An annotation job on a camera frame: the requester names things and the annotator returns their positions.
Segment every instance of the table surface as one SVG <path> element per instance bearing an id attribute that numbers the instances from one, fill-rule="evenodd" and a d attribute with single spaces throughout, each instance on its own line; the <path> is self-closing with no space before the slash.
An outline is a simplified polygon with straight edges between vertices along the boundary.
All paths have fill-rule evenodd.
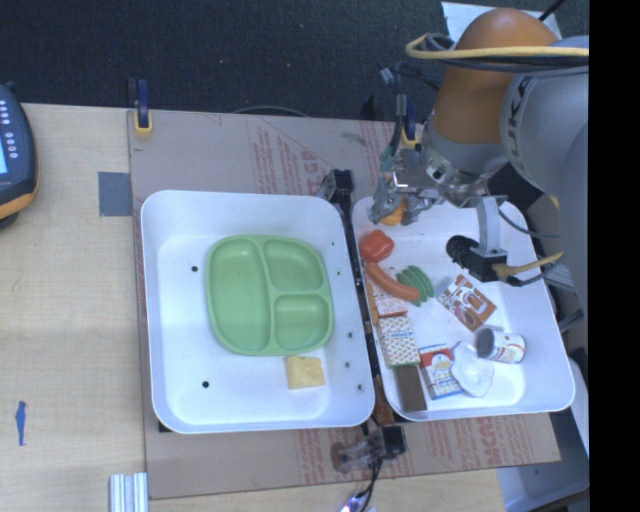
<path id="1" fill-rule="evenodd" d="M 109 476 L 145 471 L 132 218 L 100 216 L 98 205 L 98 173 L 129 172 L 126 109 L 24 108 L 41 183 L 0 231 L 0 508 L 104 512 Z M 240 492 L 154 500 L 149 510 L 330 512 L 354 491 Z M 504 510 L 495 470 L 383 479 L 370 506 Z"/>

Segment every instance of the white can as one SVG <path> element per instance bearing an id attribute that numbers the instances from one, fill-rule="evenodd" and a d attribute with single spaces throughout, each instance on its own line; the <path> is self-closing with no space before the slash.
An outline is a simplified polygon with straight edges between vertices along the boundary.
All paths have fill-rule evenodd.
<path id="1" fill-rule="evenodd" d="M 478 357 L 493 359 L 503 363 L 519 363 L 524 358 L 526 345 L 524 338 L 485 328 L 476 333 L 476 353 Z"/>

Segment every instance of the hot dog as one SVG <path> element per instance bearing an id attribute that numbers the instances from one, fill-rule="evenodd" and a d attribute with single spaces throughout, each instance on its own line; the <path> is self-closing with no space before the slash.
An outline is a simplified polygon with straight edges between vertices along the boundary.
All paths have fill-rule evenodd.
<path id="1" fill-rule="evenodd" d="M 420 292 L 413 286 L 399 283 L 389 276 L 380 265 L 374 261 L 367 261 L 364 266 L 364 273 L 385 292 L 390 293 L 399 299 L 413 302 L 420 299 Z"/>

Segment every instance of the green plate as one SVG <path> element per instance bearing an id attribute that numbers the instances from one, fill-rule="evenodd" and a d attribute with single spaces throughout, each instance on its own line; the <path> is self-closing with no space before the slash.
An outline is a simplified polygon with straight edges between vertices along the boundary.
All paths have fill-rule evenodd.
<path id="1" fill-rule="evenodd" d="M 297 239 L 242 235 L 218 241 L 205 272 L 218 341 L 245 355 L 291 355 L 322 346 L 333 305 L 318 252 Z"/>

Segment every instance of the cardboard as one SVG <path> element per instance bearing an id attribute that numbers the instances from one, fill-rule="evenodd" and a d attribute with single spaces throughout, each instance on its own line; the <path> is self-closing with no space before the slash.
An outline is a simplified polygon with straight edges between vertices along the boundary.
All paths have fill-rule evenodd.
<path id="1" fill-rule="evenodd" d="M 190 112 L 153 113 L 139 135 L 128 113 L 143 412 L 151 499 L 369 480 L 338 472 L 332 447 L 360 427 L 184 435 L 168 432 L 151 403 L 140 208 L 164 189 L 315 194 L 332 169 L 351 169 L 353 202 L 371 196 L 391 123 Z M 554 462 L 548 414 L 403 423 L 407 451 L 380 478 Z"/>

